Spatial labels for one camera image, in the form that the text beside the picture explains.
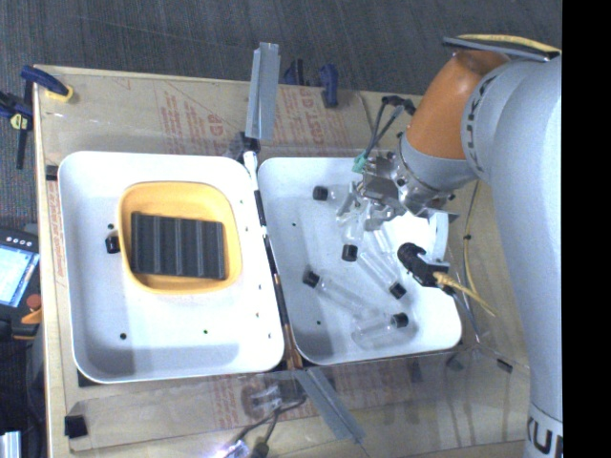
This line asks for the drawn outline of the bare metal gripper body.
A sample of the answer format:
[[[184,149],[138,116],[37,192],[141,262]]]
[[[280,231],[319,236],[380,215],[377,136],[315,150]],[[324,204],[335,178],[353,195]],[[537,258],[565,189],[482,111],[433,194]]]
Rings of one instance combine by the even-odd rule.
[[[360,196],[373,217],[428,217],[453,199],[453,190],[439,190],[419,179],[399,155],[377,156],[362,172]]]

